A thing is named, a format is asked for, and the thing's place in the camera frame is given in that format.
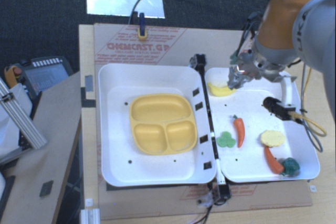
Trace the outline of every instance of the yellow banana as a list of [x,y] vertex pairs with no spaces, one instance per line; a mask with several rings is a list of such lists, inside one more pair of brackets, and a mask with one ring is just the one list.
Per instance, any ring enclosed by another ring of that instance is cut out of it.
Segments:
[[220,97],[228,96],[230,94],[233,94],[236,91],[236,89],[231,90],[228,86],[224,86],[224,87],[214,86],[210,82],[208,82],[207,85],[210,88],[211,93],[214,96],[220,96]]

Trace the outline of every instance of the red chili pepper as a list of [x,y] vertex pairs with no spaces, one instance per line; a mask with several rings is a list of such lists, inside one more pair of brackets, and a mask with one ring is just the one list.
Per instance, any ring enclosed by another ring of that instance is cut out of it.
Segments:
[[233,125],[236,128],[237,135],[238,135],[238,147],[241,147],[245,138],[245,127],[242,118],[238,118],[236,115],[233,116],[235,120],[233,121]]
[[281,174],[285,170],[284,166],[273,157],[268,146],[265,146],[264,152],[268,166],[271,168],[272,172],[275,174]]

